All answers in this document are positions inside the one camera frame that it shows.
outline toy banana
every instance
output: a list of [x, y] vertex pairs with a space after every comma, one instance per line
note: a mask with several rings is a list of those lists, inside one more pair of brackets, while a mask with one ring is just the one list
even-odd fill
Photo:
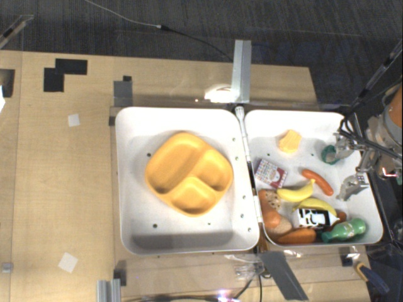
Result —
[[281, 199], [291, 201], [293, 203], [297, 203], [299, 201], [303, 201], [312, 195], [314, 192], [314, 183], [315, 180], [311, 179], [310, 182], [298, 189], [298, 190], [290, 190], [290, 189], [277, 189], [277, 194], [280, 196]]
[[293, 209], [293, 211], [297, 209], [316, 209], [316, 210], [327, 210], [332, 214], [333, 216], [337, 216], [338, 214], [336, 213], [336, 210], [329, 205], [327, 202], [316, 199], [316, 198], [307, 198], [303, 200], [297, 207]]

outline yellow sectioned dish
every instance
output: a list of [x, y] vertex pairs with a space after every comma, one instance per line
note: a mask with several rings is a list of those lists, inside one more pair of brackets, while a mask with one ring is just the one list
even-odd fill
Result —
[[176, 211], [190, 217], [209, 212], [232, 184], [233, 171], [217, 150], [190, 133], [175, 134], [151, 157], [145, 182]]

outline green bottle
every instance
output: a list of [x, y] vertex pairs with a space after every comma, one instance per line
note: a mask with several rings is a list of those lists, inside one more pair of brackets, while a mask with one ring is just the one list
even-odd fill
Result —
[[331, 240], [346, 240], [365, 232], [365, 222], [361, 218], [353, 218], [337, 224], [331, 232], [322, 233], [322, 240], [329, 243]]

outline cable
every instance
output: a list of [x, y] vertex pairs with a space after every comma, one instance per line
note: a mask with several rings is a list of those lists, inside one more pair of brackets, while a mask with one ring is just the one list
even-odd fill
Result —
[[353, 112], [355, 112], [358, 108], [367, 105], [369, 102], [372, 102], [374, 99], [378, 98], [380, 95], [382, 95], [383, 93], [386, 93], [387, 91], [389, 91], [389, 89], [394, 88], [398, 88], [400, 86], [400, 83], [402, 82], [402, 77], [399, 77], [395, 82], [391, 83], [391, 85], [389, 85], [388, 87], [382, 89], [380, 92], [378, 92], [376, 95], [370, 97], [368, 100], [366, 100], [365, 102], [360, 101], [358, 104], [356, 104], [353, 108], [350, 109], [348, 115], [351, 115]]
[[229, 57], [225, 52], [223, 52], [221, 49], [217, 48], [216, 46], [212, 45], [211, 43], [206, 42], [205, 40], [202, 40], [202, 39], [199, 39], [199, 38], [197, 38], [197, 37], [188, 35], [188, 34], [186, 34], [186, 33], [182, 33], [182, 32], [180, 32], [180, 31], [176, 31], [176, 30], [171, 29], [170, 27], [164, 26], [164, 25], [161, 25], [161, 30], [170, 31], [170, 32], [173, 32], [173, 33], [177, 33], [178, 35], [185, 36], [185, 37], [188, 37], [188, 38], [190, 38], [190, 39], [194, 39], [194, 40], [196, 40], [196, 41], [198, 41], [198, 42], [201, 42], [201, 43], [205, 43], [206, 45], [208, 45], [208, 46], [214, 48], [216, 51], [218, 51], [221, 55], [223, 55], [223, 56], [225, 56], [226, 58], [228, 58], [230, 62], [233, 61], [232, 58]]
[[394, 87], [391, 87], [390, 89], [388, 89], [385, 92], [385, 95], [383, 95], [382, 100], [381, 100], [382, 106], [386, 107], [386, 99], [389, 96], [395, 94], [395, 92], [397, 92], [397, 90], [400, 88], [400, 86], [402, 86], [402, 77], [400, 77], [400, 81]]
[[383, 74], [389, 69], [389, 67], [395, 62], [397, 57], [402, 53], [402, 47], [403, 47], [403, 40], [400, 39], [395, 48], [389, 54], [388, 58], [378, 68], [378, 70], [374, 73], [374, 75], [366, 84], [365, 88], [353, 101], [353, 103], [351, 104], [351, 108], [354, 108], [358, 103], [360, 103], [361, 100], [368, 94], [368, 92], [371, 91], [371, 89], [375, 86], [375, 84], [379, 81], [379, 79], [383, 76]]
[[249, 287], [249, 285], [251, 285], [252, 281], [253, 281], [253, 277], [246, 283], [246, 285], [244, 286], [244, 288], [241, 289], [241, 290], [238, 292], [238, 294], [234, 296], [234, 299], [239, 298], [239, 297], [248, 289], [248, 287]]
[[154, 28], [161, 29], [161, 25], [155, 25], [155, 24], [152, 24], [152, 23], [143, 23], [143, 22], [141, 22], [141, 21], [135, 21], [135, 20], [133, 20], [133, 19], [127, 18], [127, 17], [125, 17], [125, 16], [122, 16], [121, 14], [118, 14], [117, 12], [114, 12], [114, 11], [111, 10], [111, 9], [108, 9], [108, 8], [106, 8], [106, 7], [104, 7], [104, 6], [101, 6], [100, 4], [95, 3], [95, 2], [93, 2], [93, 1], [91, 1], [91, 0], [83, 0], [83, 1], [86, 1], [87, 3], [92, 4], [93, 6], [96, 6], [96, 7], [100, 8], [100, 9], [102, 9], [102, 10], [105, 10], [105, 11], [111, 13], [111, 14], [114, 14], [115, 16], [117, 16], [117, 17], [119, 17], [119, 18], [121, 18], [121, 19], [124, 19], [124, 20], [126, 20], [126, 21], [128, 21], [128, 22], [130, 22], [130, 23], [136, 23], [136, 24], [138, 24], [138, 25], [149, 26], [149, 27], [154, 27]]
[[108, 9], [108, 8], [106, 8], [106, 7], [104, 7], [104, 6], [101, 6], [100, 4], [95, 3], [94, 1], [91, 1], [91, 0], [83, 0], [83, 1], [85, 1], [85, 2], [87, 2], [87, 3], [89, 3], [89, 4], [92, 4], [93, 6], [96, 6], [97, 8], [100, 8], [100, 9], [102, 9], [102, 10], [105, 10], [105, 11], [111, 13], [111, 14], [114, 14], [115, 16], [117, 16], [117, 17], [119, 17], [119, 18], [121, 18], [121, 19], [124, 19], [124, 20], [126, 20], [126, 21], [128, 21], [128, 22], [130, 22], [130, 23], [135, 23], [135, 24], [137, 24], [137, 25], [142, 25], [142, 26], [154, 27], [154, 28], [157, 28], [157, 29], [160, 29], [160, 30], [164, 30], [164, 31], [170, 31], [170, 32], [175, 33], [175, 34], [177, 34], [177, 35], [185, 36], [185, 37], [187, 37], [187, 38], [196, 40], [197, 42], [204, 43], [204, 44], [208, 45], [209, 47], [214, 48], [217, 52], [219, 52], [221, 55], [223, 55], [224, 57], [226, 57], [230, 62], [233, 61], [232, 58], [229, 57], [225, 52], [223, 52], [221, 49], [217, 48], [216, 46], [212, 45], [211, 43], [206, 42], [205, 40], [202, 40], [202, 39], [199, 39], [199, 38], [197, 38], [197, 37], [194, 37], [194, 36], [191, 36], [191, 35], [187, 35], [186, 33], [183, 33], [183, 32], [180, 32], [180, 31], [177, 31], [177, 30], [174, 30], [174, 29], [171, 29], [171, 28], [168, 27], [168, 26], [157, 25], [157, 24], [153, 24], [153, 23], [144, 23], [144, 22], [141, 22], [141, 21], [136, 21], [136, 20], [130, 19], [130, 18], [125, 17], [125, 16], [123, 16], [123, 15], [121, 15], [121, 14], [119, 14], [119, 13], [117, 13], [117, 12], [111, 10], [111, 9]]
[[182, 295], [182, 296], [157, 296], [152, 299], [131, 299], [127, 302], [172, 302], [180, 301], [182, 299], [193, 299], [197, 301], [206, 302], [219, 302], [218, 298], [208, 297], [208, 296], [192, 296], [192, 295]]
[[258, 279], [259, 279], [259, 302], [262, 302], [263, 299], [263, 287], [262, 287], [262, 279], [260, 278], [260, 275], [258, 275]]

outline white tape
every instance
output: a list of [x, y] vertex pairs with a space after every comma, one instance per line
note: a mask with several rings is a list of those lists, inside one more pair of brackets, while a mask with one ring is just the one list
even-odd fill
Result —
[[78, 262], [78, 258], [74, 257], [69, 253], [64, 253], [62, 259], [59, 262], [59, 267], [66, 272], [72, 273], [76, 264]]
[[80, 125], [80, 117], [78, 114], [69, 115], [69, 127], [79, 126]]
[[3, 98], [3, 86], [0, 85], [0, 113], [5, 104], [6, 104], [6, 101]]

